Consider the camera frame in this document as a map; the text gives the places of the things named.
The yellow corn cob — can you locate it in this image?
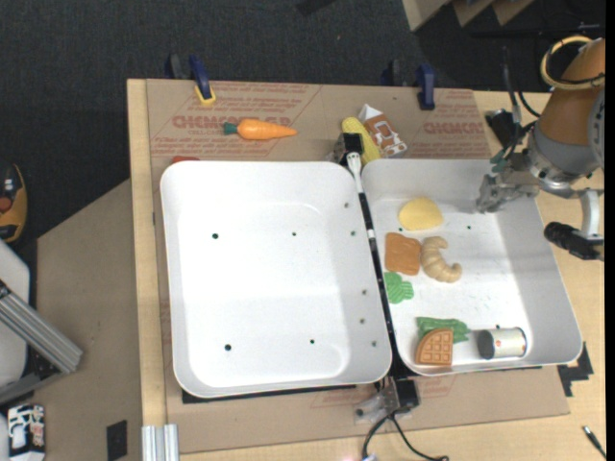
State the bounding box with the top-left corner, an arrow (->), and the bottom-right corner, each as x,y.
341,116 -> 381,163

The black and white carton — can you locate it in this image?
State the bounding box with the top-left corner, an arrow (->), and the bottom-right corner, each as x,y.
6,402 -> 47,461

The beige croissant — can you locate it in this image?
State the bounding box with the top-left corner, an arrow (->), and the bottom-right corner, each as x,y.
420,235 -> 464,284

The thin black and white rod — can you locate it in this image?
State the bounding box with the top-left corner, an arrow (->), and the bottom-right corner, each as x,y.
346,152 -> 398,378

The green broccoli piece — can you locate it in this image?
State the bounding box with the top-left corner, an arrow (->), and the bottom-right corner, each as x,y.
382,271 -> 415,305

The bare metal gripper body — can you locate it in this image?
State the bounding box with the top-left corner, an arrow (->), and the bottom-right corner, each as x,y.
490,159 -> 595,207

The orange toast slice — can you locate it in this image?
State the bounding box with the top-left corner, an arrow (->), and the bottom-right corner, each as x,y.
383,231 -> 423,277

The white plastic tray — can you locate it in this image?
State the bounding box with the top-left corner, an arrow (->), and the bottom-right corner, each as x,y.
159,159 -> 393,399
359,158 -> 584,377

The black cylinder on white bracket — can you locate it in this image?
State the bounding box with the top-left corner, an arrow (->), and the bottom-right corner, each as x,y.
543,187 -> 605,261

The white and brown carton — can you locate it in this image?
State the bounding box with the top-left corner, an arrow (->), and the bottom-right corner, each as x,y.
358,103 -> 409,159

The orange carrot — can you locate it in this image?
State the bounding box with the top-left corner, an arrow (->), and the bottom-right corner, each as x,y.
222,118 -> 299,141

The yellow round chip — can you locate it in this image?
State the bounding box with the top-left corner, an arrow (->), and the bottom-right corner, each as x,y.
397,196 -> 444,232

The brown cardboard board red print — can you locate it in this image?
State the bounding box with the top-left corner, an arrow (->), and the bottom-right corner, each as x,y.
145,78 -> 572,454

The green lettuce leaf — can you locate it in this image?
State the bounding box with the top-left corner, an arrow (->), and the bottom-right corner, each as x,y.
415,316 -> 470,346

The white can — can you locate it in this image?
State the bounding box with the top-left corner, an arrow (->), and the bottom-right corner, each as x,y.
476,327 -> 529,360

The orange waffle piece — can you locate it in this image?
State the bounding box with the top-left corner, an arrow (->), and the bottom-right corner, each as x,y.
414,328 -> 455,368

